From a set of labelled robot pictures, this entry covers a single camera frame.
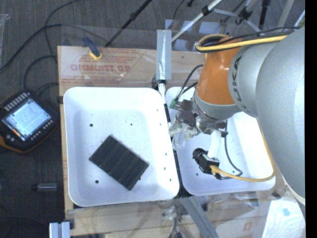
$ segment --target blue clamp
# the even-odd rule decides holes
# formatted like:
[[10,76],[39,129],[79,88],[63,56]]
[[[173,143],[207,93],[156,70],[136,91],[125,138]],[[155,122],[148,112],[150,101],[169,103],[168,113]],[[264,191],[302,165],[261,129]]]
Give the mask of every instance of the blue clamp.
[[99,52],[99,50],[97,49],[97,46],[95,45],[95,43],[92,42],[92,40],[90,40],[88,37],[84,37],[83,38],[83,43],[90,48],[90,52],[89,54],[95,59],[95,60],[100,60],[101,57],[103,57],[103,55]]

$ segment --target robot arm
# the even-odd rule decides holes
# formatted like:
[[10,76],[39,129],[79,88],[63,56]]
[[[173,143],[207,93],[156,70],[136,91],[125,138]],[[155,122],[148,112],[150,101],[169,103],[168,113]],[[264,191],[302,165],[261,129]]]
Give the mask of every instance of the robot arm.
[[[302,27],[282,40],[208,53],[190,109],[195,117],[191,127],[196,131],[191,135],[224,128],[236,112],[257,118],[268,149],[305,216],[304,77]],[[186,119],[177,122],[186,123]]]

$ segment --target white tray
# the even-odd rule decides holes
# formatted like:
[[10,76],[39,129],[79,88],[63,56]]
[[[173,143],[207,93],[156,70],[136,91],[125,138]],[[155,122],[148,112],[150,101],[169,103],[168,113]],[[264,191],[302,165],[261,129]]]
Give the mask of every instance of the white tray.
[[[64,95],[68,186],[81,207],[167,200],[179,191],[160,94],[150,88],[74,87]],[[149,166],[129,191],[90,162],[112,135]]]
[[[172,87],[166,92],[166,102],[170,104],[175,98],[179,87]],[[182,98],[190,100],[194,89],[187,91]],[[172,121],[177,114],[176,110],[169,109]],[[240,112],[228,119],[229,134],[227,135],[227,149],[232,163],[243,171],[242,176],[248,178],[265,178],[272,174],[272,165],[262,139],[257,120],[246,113]],[[212,175],[203,173],[193,159],[193,151],[203,148],[208,151],[211,145],[211,136],[199,134],[187,141],[182,150],[177,151],[180,173],[185,189],[195,196],[215,195],[222,193],[268,190],[275,185],[275,178],[263,182],[250,182],[237,179],[218,180]],[[224,140],[221,139],[221,149],[218,159],[219,167],[228,173],[237,174],[229,163],[224,149]]]

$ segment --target black grooved plate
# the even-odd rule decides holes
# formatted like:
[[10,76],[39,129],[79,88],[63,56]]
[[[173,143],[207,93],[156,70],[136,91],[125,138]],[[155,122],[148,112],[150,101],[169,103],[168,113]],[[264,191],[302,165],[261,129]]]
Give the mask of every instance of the black grooved plate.
[[112,136],[107,137],[89,160],[128,190],[133,188],[149,166]]

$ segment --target gray carpet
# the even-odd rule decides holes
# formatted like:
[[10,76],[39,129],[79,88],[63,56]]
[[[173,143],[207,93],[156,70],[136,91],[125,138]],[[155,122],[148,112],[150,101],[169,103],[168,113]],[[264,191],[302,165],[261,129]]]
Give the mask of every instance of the gray carpet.
[[[1,66],[5,65],[32,34],[41,29],[47,17],[59,6],[73,0],[0,0],[0,14],[8,14],[5,23]],[[120,28],[146,0],[80,0],[52,15],[48,25],[67,24]],[[165,28],[182,0],[153,0],[127,27],[133,30],[156,31]],[[176,13],[176,20],[192,20],[213,0],[194,0],[188,7],[185,0]],[[224,0],[216,8],[233,11],[242,0]],[[264,29],[277,26],[287,0],[271,0]],[[305,9],[305,0],[295,0],[285,26],[293,26]],[[257,4],[250,20],[258,24],[262,6]],[[219,22],[224,16],[210,14],[205,22]],[[25,72],[27,87],[36,90],[47,83],[58,82],[57,65],[47,58],[29,65],[36,59],[51,55],[44,31],[34,36],[0,73],[0,101],[23,89]],[[64,40],[60,26],[46,30],[53,54]],[[58,110],[58,88],[41,88],[38,94]],[[17,154],[0,148],[0,237],[46,237],[48,224],[64,220],[60,128],[39,147],[27,154]],[[54,182],[57,191],[39,193],[31,190],[33,183]]]

